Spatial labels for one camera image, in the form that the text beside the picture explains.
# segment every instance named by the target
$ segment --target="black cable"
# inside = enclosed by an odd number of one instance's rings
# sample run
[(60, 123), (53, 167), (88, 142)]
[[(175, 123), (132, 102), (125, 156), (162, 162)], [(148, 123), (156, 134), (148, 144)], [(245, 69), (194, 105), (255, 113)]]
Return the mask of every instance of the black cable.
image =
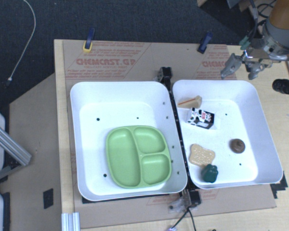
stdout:
[(276, 0), (273, 0), (272, 2), (270, 3), (261, 3), (257, 6), (257, 9), (259, 9), (261, 6), (265, 6), (261, 11), (258, 11), (258, 14), (264, 18), (268, 18), (268, 16), (262, 14), (262, 12), (264, 10), (266, 10), (268, 7), (271, 7), (271, 8), (274, 8), (274, 6), (272, 5)]
[(194, 222), (194, 218), (193, 218), (193, 214), (192, 214), (192, 212), (191, 212), (190, 209), (188, 209), (188, 212), (189, 212), (189, 214), (191, 215), (191, 219), (192, 219), (192, 222), (193, 222), (194, 230), (197, 231), (197, 230), (196, 230), (196, 226), (195, 226), (195, 222)]
[(257, 27), (259, 27), (259, 26), (263, 26), (265, 22), (266, 22), (266, 19), (264, 19), (264, 20), (258, 22)]
[(249, 41), (251, 41), (255, 37), (256, 31), (257, 31), (258, 11), (257, 11), (256, 5), (254, 3), (254, 0), (249, 0), (249, 1), (250, 1), (250, 4), (251, 4), (252, 8), (253, 8), (253, 18), (254, 18), (254, 21), (255, 21), (255, 25), (254, 25), (253, 30), (250, 31), (250, 33), (248, 34)]
[(193, 215), (192, 215), (192, 212), (190, 211), (190, 208), (191, 206), (187, 207), (186, 208), (186, 211), (184, 212), (184, 214), (180, 217), (180, 219), (171, 227), (172, 229), (177, 226), (180, 221), (182, 221), (182, 219), (186, 216), (187, 213), (189, 213), (191, 215), (191, 218), (192, 218), (192, 222), (193, 222), (193, 226), (194, 226), (194, 230), (196, 231), (196, 226), (195, 226), (195, 222), (194, 222), (194, 218), (193, 218)]

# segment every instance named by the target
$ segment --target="black clamp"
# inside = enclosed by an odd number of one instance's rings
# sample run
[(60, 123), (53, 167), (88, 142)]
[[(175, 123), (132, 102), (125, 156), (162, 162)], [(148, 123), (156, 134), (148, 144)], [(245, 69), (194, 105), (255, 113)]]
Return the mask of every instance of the black clamp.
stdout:
[(198, 47), (198, 52), (200, 52), (201, 54), (203, 54), (207, 48), (207, 44), (210, 42), (210, 40), (212, 39), (213, 34), (211, 32), (207, 32), (207, 34), (205, 35), (205, 37), (203, 37), (200, 41), (200, 45)]

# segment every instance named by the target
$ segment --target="dark carpet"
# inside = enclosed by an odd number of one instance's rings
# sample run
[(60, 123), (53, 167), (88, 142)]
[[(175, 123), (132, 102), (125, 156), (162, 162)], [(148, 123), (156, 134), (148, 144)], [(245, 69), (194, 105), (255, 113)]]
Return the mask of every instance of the dark carpet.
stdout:
[(0, 110), (54, 73), (54, 39), (85, 40), (90, 27), (95, 40), (238, 44), (252, 29), (248, 10), (229, 9), (226, 0), (0, 0)]

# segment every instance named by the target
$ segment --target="blue clamp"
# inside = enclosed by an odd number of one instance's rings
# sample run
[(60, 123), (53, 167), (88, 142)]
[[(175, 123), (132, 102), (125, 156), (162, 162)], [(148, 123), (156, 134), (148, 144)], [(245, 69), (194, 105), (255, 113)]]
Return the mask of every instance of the blue clamp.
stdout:
[(87, 41), (85, 41), (82, 46), (82, 50), (86, 53), (89, 53), (92, 50), (92, 45), (93, 45), (92, 41), (94, 38), (94, 34), (95, 34), (95, 29), (91, 27), (88, 33)]
[(204, 53), (204, 51), (207, 48), (207, 44), (209, 43), (209, 41), (212, 39), (213, 34), (211, 32), (207, 32), (207, 34), (205, 35), (204, 38), (202, 38), (200, 45), (198, 47), (198, 52), (200, 52), (201, 54)]

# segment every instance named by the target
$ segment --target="brown round cookie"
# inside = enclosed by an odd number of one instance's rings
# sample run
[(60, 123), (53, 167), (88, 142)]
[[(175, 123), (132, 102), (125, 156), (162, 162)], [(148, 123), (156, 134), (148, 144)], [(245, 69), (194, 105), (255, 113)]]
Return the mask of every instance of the brown round cookie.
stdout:
[(245, 150), (245, 144), (240, 139), (234, 139), (230, 141), (230, 148), (235, 153), (242, 153)]

